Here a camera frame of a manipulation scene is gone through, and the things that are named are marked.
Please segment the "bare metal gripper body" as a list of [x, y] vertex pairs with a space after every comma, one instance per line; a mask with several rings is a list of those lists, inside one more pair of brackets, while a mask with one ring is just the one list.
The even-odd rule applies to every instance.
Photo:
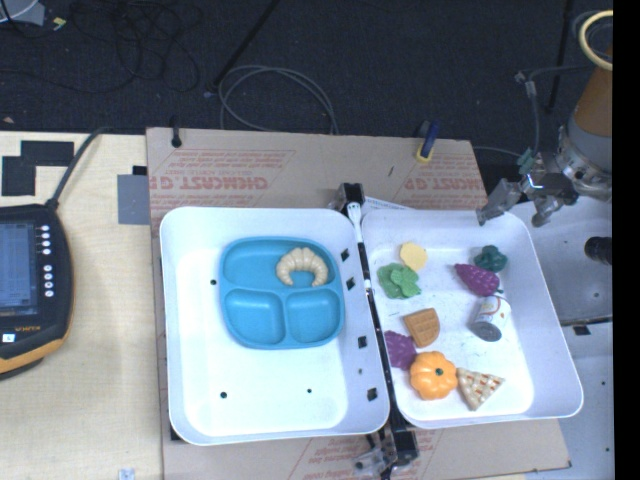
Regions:
[[573, 205], [580, 196], [612, 200], [612, 176], [579, 153], [526, 151], [518, 159], [521, 191], [533, 201]]

